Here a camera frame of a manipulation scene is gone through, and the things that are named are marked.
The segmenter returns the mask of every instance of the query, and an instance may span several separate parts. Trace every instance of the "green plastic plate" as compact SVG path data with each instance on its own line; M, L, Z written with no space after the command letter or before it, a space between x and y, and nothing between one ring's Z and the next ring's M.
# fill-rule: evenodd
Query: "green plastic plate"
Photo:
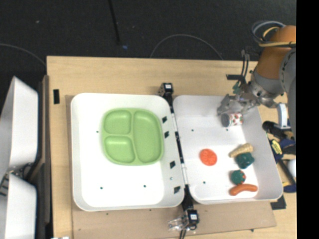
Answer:
M123 108L103 116L103 150L120 165L149 165L161 159L164 151L161 123L147 110Z

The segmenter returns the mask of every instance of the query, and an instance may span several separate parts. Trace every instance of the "white tray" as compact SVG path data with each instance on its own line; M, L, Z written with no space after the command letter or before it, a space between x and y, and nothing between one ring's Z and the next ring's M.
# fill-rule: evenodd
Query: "white tray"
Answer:
M201 204L279 198L283 187L258 109L250 109L242 125L226 128L217 115L222 99L219 96L178 96L173 102L192 197ZM241 107L236 104L232 109L238 112ZM247 142L254 147L255 162L243 169L247 177L245 183L258 186L258 191L231 196L229 190L234 184L230 172L238 170L239 166L228 154ZM200 161L199 153L205 148L217 154L215 165L206 166Z
M153 112L162 123L164 154L151 165L127 166L109 161L102 148L103 115L116 108ZM168 103L159 96L90 94L71 102L73 198L85 211L173 207L184 197L184 180Z
M0 116L0 179L33 163L38 145L38 93L13 77Z
M0 195L0 239L34 239L36 188L9 174L7 195Z

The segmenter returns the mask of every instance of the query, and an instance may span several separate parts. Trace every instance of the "wooden table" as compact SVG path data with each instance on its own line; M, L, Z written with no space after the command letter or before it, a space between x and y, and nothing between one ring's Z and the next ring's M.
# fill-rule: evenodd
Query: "wooden table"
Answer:
M256 62L250 63L253 70ZM240 74L241 61L168 60L136 58L47 57L48 114L51 153L53 232L55 237L77 239L71 196L65 96L78 93L156 94L161 83L171 82L174 95L216 95L231 93L234 81L226 74ZM278 101L285 102L286 97ZM277 121L274 109L259 107L263 120ZM276 226L195 235L194 239L292 239L297 238L296 193L284 194L287 208L275 210Z

